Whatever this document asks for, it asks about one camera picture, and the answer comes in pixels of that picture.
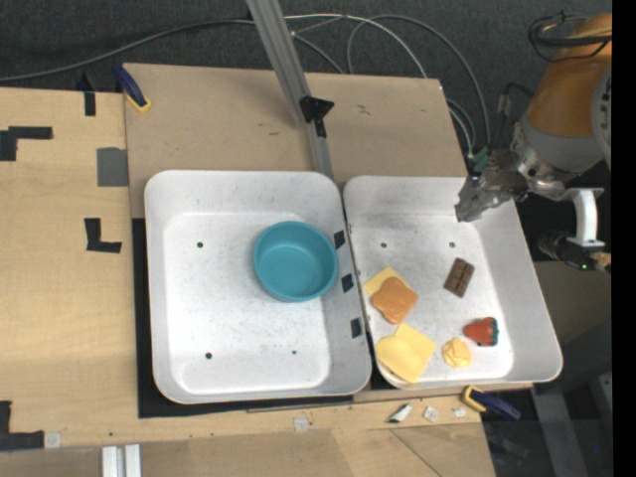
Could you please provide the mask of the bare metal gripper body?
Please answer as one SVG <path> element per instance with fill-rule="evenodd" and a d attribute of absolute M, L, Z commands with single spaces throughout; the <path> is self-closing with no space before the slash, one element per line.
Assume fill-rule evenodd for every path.
<path fill-rule="evenodd" d="M 524 139 L 491 149 L 487 159 L 477 185 L 480 196 L 497 195 L 499 205 L 524 199 L 540 180 L 553 172 L 553 166 Z"/>

